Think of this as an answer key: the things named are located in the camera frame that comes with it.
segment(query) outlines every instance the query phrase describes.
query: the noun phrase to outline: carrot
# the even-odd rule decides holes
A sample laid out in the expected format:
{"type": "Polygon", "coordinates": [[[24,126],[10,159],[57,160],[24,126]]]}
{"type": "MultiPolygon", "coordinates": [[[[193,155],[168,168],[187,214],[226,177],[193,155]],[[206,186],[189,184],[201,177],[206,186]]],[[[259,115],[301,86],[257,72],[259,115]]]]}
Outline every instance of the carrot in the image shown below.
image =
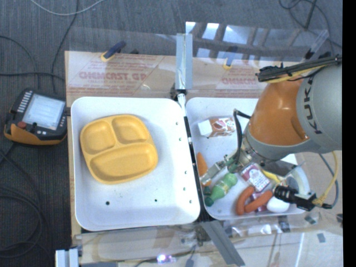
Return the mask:
{"type": "Polygon", "coordinates": [[[238,201],[236,203],[236,213],[241,216],[245,213],[245,202],[246,200],[254,193],[255,188],[252,186],[248,186],[242,193],[240,194],[238,201]]]}
{"type": "MultiPolygon", "coordinates": [[[[198,165],[198,174],[200,177],[202,177],[208,170],[207,164],[205,162],[205,159],[203,155],[198,152],[196,155],[196,162],[198,165]]],[[[205,185],[201,184],[202,186],[209,186],[211,184],[211,181],[208,181],[205,185]]]]}
{"type": "Polygon", "coordinates": [[[252,201],[251,203],[247,204],[244,208],[245,212],[252,212],[257,210],[258,207],[261,207],[272,198],[273,193],[271,190],[265,191],[261,196],[259,196],[256,200],[252,201]]]}

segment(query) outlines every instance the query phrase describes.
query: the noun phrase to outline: yellow cable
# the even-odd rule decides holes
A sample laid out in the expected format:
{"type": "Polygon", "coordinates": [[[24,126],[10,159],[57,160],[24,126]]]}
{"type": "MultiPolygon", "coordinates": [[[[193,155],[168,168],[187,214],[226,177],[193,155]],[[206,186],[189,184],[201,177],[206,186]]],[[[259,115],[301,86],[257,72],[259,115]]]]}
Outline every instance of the yellow cable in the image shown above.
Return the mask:
{"type": "Polygon", "coordinates": [[[318,207],[321,207],[325,201],[325,199],[327,198],[328,194],[329,194],[329,191],[330,189],[333,187],[336,179],[337,179],[337,176],[338,176],[338,173],[339,173],[339,164],[338,164],[338,158],[336,156],[336,153],[333,151],[333,156],[334,156],[334,161],[335,161],[335,172],[334,172],[334,177],[332,178],[329,186],[327,187],[327,189],[325,190],[325,192],[317,199],[314,199],[313,200],[313,204],[315,206],[318,206],[318,207]]]}

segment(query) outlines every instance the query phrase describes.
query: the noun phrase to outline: white tray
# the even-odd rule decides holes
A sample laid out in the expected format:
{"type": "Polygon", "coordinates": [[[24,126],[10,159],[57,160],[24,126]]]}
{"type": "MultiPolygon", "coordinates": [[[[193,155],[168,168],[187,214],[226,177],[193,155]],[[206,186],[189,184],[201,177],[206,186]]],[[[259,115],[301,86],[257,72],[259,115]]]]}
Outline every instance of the white tray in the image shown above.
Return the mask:
{"type": "MultiPolygon", "coordinates": [[[[233,111],[237,110],[252,115],[258,99],[250,98],[204,98],[197,97],[190,99],[186,104],[187,116],[191,131],[191,137],[194,147],[195,155],[201,152],[208,167],[211,167],[217,161],[224,159],[224,155],[231,154],[237,147],[236,132],[230,136],[219,137],[203,137],[200,135],[198,123],[210,118],[218,116],[233,116],[233,111]]],[[[242,130],[248,124],[248,119],[238,117],[242,130]]],[[[292,164],[296,164],[294,155],[288,155],[283,159],[292,164]]],[[[211,187],[225,174],[227,169],[223,169],[216,175],[211,183],[211,187]]],[[[309,189],[309,184],[305,181],[306,177],[304,171],[299,167],[296,169],[298,177],[304,179],[304,187],[309,189]]],[[[272,212],[260,212],[258,214],[252,212],[242,216],[237,216],[235,212],[235,204],[240,193],[247,187],[247,183],[238,175],[238,183],[233,186],[230,191],[222,199],[218,199],[211,207],[205,206],[206,211],[217,220],[234,220],[255,216],[271,216],[277,215],[272,212]]],[[[296,205],[291,205],[288,211],[283,214],[301,214],[304,210],[298,209],[296,205]]]]}
{"type": "Polygon", "coordinates": [[[180,106],[164,98],[83,97],[71,107],[75,214],[86,230],[187,224],[200,213],[187,133],[180,106]],[[98,118],[132,114],[151,133],[159,157],[142,178],[102,184],[89,172],[80,148],[80,132],[98,118]]]}

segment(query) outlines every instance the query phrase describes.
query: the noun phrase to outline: metal bracket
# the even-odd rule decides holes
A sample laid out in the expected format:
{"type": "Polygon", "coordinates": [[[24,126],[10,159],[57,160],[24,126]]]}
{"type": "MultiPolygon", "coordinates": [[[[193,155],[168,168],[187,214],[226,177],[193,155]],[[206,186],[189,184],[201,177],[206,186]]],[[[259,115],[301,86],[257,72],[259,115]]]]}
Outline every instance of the metal bracket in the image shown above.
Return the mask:
{"type": "Polygon", "coordinates": [[[193,37],[192,34],[177,34],[176,90],[192,89],[193,37]]]}
{"type": "Polygon", "coordinates": [[[56,267],[79,267],[78,249],[56,250],[56,267]]]}
{"type": "Polygon", "coordinates": [[[224,258],[226,264],[245,266],[245,262],[236,251],[234,245],[218,221],[202,222],[200,225],[211,238],[221,256],[224,258]]]}

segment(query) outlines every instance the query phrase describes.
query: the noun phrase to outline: green bottle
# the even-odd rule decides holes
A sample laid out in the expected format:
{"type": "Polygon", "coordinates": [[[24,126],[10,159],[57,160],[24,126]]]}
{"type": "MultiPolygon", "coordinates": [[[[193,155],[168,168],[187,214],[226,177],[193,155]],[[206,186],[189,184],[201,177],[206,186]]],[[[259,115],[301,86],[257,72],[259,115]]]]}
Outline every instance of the green bottle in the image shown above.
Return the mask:
{"type": "Polygon", "coordinates": [[[205,198],[205,205],[212,206],[217,199],[224,197],[237,182],[238,178],[234,173],[225,174],[212,188],[211,195],[205,198]]]}

